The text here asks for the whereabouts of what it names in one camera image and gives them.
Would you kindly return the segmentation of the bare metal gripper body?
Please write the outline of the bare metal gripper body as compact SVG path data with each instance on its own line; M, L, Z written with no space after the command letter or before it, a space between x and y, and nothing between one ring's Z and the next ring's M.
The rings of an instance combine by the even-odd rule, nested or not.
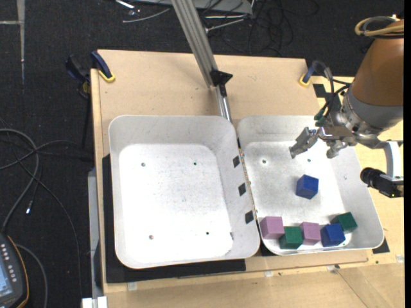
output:
M317 120L317 137L329 147L347 147L362 144L367 147L379 145L378 136L385 131L364 121L353 110L328 112Z

